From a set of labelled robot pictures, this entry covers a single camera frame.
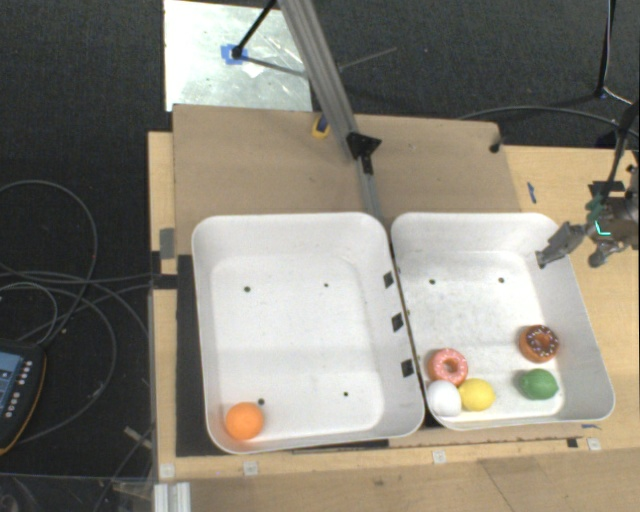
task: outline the green light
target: green light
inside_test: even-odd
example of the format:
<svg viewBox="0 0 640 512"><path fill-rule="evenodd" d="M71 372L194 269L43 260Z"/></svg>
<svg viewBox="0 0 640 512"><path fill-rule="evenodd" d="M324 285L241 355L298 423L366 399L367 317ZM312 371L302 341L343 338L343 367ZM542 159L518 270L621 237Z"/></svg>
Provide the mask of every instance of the green light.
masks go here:
<svg viewBox="0 0 640 512"><path fill-rule="evenodd" d="M600 224L598 224L598 221L595 221L594 224L596 226L596 231L598 232L599 235L601 235L601 236L611 236L611 233L609 231L602 231L600 229Z"/></svg>

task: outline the green ball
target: green ball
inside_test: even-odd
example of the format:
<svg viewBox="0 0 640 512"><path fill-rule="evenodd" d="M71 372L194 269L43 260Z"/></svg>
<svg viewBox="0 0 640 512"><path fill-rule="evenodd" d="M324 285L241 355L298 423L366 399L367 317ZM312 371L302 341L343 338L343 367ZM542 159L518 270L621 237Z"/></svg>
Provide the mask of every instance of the green ball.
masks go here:
<svg viewBox="0 0 640 512"><path fill-rule="evenodd" d="M558 383L547 370L531 370L520 378L520 389L531 400L547 400L558 392Z"/></svg>

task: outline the robotic arm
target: robotic arm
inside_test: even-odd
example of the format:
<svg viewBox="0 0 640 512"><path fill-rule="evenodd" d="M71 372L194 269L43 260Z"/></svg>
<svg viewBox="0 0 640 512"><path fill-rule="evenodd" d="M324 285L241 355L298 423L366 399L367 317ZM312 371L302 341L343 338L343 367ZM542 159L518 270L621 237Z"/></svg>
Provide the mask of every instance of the robotic arm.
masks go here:
<svg viewBox="0 0 640 512"><path fill-rule="evenodd" d="M609 178L600 190L593 190L594 197L587 203L589 210L585 224L570 225L565 222L554 235L549 238L549 245L536 251L540 268L548 263L563 258L585 237L596 244L595 252L589 256L589 265L597 268L607 262L609 255L624 251L631 246L638 250L638 166L630 166L629 186L623 197L610 197L620 158L624 153L627 133L633 119L638 115L638 102L627 108L622 115L617 130L615 157Z"/></svg>

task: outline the pink donut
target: pink donut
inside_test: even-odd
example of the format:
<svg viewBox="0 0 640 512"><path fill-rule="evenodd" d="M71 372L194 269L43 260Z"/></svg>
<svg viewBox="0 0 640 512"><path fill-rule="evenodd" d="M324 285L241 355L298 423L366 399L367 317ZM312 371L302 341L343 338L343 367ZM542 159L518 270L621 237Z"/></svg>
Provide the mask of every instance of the pink donut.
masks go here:
<svg viewBox="0 0 640 512"><path fill-rule="evenodd" d="M465 357L452 348L438 350L427 363L427 373L431 380L448 380L459 386L467 378L469 367Z"/></svg>

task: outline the white ball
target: white ball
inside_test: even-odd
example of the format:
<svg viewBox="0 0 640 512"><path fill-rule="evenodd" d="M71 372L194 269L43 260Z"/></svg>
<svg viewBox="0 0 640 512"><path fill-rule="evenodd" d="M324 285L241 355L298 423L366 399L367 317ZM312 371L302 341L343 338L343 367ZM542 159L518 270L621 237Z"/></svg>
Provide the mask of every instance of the white ball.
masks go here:
<svg viewBox="0 0 640 512"><path fill-rule="evenodd" d="M462 399L458 388L448 380L434 380L429 384L427 402L431 412L438 416L458 416L462 411Z"/></svg>

